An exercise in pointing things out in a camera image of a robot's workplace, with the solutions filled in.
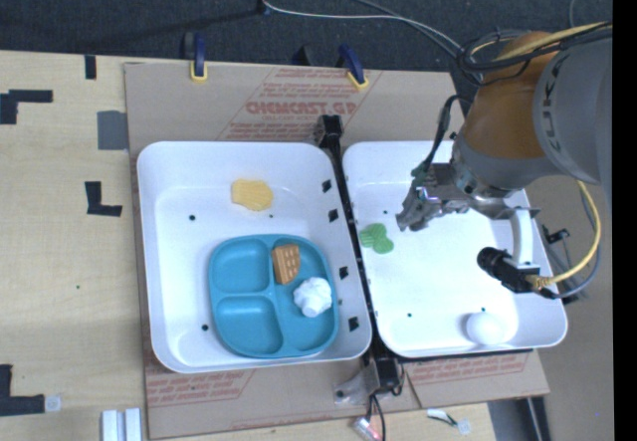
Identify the brown cardboard board red print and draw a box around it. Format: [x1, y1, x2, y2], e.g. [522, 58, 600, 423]
[122, 61, 551, 441]

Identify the green leafy vegetable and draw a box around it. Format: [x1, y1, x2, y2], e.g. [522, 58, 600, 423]
[358, 223, 395, 256]

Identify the thin black rod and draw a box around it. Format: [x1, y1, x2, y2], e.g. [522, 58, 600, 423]
[327, 143, 392, 405]

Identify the orange waffle biscuit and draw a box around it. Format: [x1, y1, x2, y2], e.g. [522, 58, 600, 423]
[271, 243, 303, 286]

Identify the yellow ridged crisp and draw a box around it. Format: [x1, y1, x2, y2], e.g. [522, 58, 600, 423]
[230, 178, 275, 212]

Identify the white ball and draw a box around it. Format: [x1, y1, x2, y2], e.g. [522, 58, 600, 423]
[465, 312, 506, 346]

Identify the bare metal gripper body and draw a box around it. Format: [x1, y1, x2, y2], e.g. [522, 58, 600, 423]
[413, 162, 541, 221]

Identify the white cauliflower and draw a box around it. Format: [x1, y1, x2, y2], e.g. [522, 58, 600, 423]
[292, 276, 333, 319]

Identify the white plastic tray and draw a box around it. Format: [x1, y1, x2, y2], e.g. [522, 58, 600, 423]
[341, 139, 569, 359]
[135, 139, 373, 375]

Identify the blue divided plate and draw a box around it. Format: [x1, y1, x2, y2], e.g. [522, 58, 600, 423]
[207, 233, 341, 359]

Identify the black cylinder on white bracket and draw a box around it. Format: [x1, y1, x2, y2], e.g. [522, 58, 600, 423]
[476, 208, 541, 295]

